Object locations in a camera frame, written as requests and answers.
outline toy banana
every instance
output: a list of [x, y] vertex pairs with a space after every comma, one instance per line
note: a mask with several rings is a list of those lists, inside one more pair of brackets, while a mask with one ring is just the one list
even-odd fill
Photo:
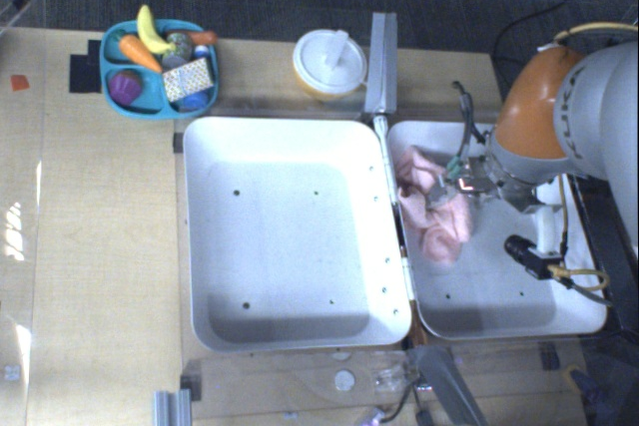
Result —
[[154, 54], [173, 52], [175, 44], [168, 43], [156, 31], [156, 23], [151, 9], [146, 4], [138, 12], [138, 35], [145, 46]]

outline light wood surface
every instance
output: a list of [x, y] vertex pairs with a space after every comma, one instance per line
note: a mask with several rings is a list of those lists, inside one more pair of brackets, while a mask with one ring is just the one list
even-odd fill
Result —
[[[86, 54], [87, 41], [101, 34], [21, 34], [25, 49], [43, 38], [47, 48], [28, 424], [150, 425], [153, 392], [178, 388], [181, 322], [188, 321], [180, 311], [185, 291], [178, 258], [175, 127], [168, 121], [124, 118], [101, 95], [68, 93], [69, 55]], [[246, 88], [272, 91], [286, 83], [296, 96], [290, 70], [284, 68], [291, 50], [286, 43], [222, 40], [223, 91], [246, 98]], [[29, 66], [22, 62], [12, 72], [29, 76]], [[496, 113], [499, 98], [487, 56], [400, 51], [398, 68], [400, 87], [419, 91], [411, 100], [414, 106], [456, 113], [456, 93], [446, 88], [460, 80], [480, 111], [488, 117]], [[539, 370], [534, 350], [521, 357], [516, 351], [479, 348], [459, 354], [472, 359], [460, 370], [491, 424], [585, 424], [578, 396], [567, 391], [558, 373], [548, 378]], [[579, 351], [570, 353], [578, 362]], [[216, 363], [215, 357], [209, 360]], [[225, 364], [237, 365], [228, 357], [220, 368]], [[265, 382], [278, 385], [266, 369], [262, 374]], [[238, 389], [227, 398], [233, 401], [229, 409], [241, 410], [264, 392], [242, 375], [233, 380], [222, 373], [222, 380], [227, 376]], [[448, 424], [432, 393], [426, 402], [437, 424]], [[349, 425], [366, 409], [322, 408], [195, 424]], [[0, 423], [6, 419], [2, 413]], [[550, 422], [561, 413], [572, 422]], [[414, 405], [409, 403], [394, 424], [414, 424]]]

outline sink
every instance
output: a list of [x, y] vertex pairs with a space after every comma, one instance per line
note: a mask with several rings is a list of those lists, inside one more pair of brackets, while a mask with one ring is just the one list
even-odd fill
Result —
[[[478, 128], [483, 132], [490, 126]], [[390, 156], [396, 162], [406, 148], [417, 146], [445, 166], [457, 151], [462, 132], [461, 123], [398, 123], [388, 135]], [[481, 153], [482, 147], [473, 140], [470, 155], [476, 157]], [[570, 187], [567, 181], [564, 183], [569, 216], [567, 266], [593, 268]], [[539, 187], [537, 195], [543, 203], [560, 205], [556, 179]], [[536, 242], [533, 215], [519, 213], [501, 200], [471, 202], [470, 206], [473, 233], [450, 271], [442, 271], [426, 260], [418, 248], [417, 233], [405, 229], [419, 315], [432, 333], [452, 340], [496, 339], [592, 333], [603, 326], [607, 314], [604, 305], [553, 280], [536, 280], [506, 254], [503, 243], [511, 234]], [[563, 226], [559, 209], [554, 222], [558, 247]], [[582, 285], [597, 283], [594, 276], [575, 278]]]
[[201, 118], [185, 132], [192, 322], [215, 351], [388, 345], [410, 307], [363, 124]]

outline pink cloth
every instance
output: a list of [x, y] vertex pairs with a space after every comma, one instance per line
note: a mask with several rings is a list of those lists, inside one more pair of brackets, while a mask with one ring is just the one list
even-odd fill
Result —
[[444, 168], [415, 146], [409, 147], [395, 166], [403, 218], [419, 231], [421, 252], [431, 261], [451, 265], [457, 261], [461, 245], [470, 239], [472, 222], [468, 200], [462, 194], [426, 211], [426, 194], [443, 172]]

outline blue tray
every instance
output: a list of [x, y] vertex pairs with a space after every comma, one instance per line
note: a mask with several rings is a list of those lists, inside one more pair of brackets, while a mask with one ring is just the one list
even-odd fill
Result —
[[[180, 20], [156, 20], [156, 29], [159, 34], [164, 34], [171, 30], [189, 30], [189, 31], [202, 31], [202, 27]], [[211, 57], [209, 62], [211, 64], [211, 71], [213, 74], [213, 87], [207, 89], [205, 92], [209, 98], [207, 105], [199, 110], [180, 112], [180, 102], [170, 103], [167, 98], [167, 94], [164, 89], [164, 82], [162, 75], [153, 72], [143, 66], [129, 61], [118, 48], [118, 41], [116, 40], [116, 34], [119, 31], [125, 31], [126, 33], [137, 34], [138, 32], [137, 22], [135, 20], [129, 22], [122, 22], [111, 27], [103, 36], [102, 43], [100, 45], [100, 77], [102, 80], [102, 91], [107, 99], [109, 105], [123, 116], [137, 119], [179, 119], [179, 118], [192, 118], [200, 116], [215, 103], [218, 98], [219, 90], [219, 77], [218, 72], [218, 58], [216, 50], [213, 46], [209, 47]], [[123, 106], [116, 103], [109, 94], [109, 79], [116, 73], [131, 70], [136, 72], [142, 80], [142, 94], [136, 98], [136, 100], [128, 106]]]

